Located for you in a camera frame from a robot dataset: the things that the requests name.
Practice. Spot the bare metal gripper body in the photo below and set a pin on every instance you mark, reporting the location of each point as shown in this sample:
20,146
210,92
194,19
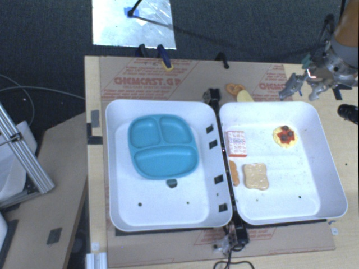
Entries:
333,69

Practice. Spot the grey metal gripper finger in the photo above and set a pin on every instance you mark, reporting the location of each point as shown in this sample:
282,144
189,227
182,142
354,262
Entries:
290,86
317,92

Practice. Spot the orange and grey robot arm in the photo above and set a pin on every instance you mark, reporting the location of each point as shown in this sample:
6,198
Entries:
348,24

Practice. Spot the pale yellow oval piece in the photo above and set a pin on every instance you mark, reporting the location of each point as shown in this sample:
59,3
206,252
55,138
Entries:
244,97

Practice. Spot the yellow round pizza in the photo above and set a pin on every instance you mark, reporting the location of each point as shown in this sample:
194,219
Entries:
285,136

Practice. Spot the orange pretzel biscuit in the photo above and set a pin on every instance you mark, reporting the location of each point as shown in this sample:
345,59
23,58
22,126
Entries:
233,88

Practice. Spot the red and white carton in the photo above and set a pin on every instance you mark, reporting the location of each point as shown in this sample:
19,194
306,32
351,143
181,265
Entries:
236,144

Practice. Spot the beige bread slice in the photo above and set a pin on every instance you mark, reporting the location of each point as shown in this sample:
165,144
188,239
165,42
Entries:
255,176

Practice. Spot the white plastic tray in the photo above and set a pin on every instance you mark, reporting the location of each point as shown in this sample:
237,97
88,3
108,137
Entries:
162,203
286,183

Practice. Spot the orange sausage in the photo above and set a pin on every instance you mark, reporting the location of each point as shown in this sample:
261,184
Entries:
234,173

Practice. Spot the brown cardboard board red print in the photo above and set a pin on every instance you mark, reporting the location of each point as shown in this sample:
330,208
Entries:
157,77

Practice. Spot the blue divided plate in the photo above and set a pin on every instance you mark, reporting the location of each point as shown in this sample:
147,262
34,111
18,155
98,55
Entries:
164,158

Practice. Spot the small grey-green lump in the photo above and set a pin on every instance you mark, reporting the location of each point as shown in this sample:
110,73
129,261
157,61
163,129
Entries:
171,183

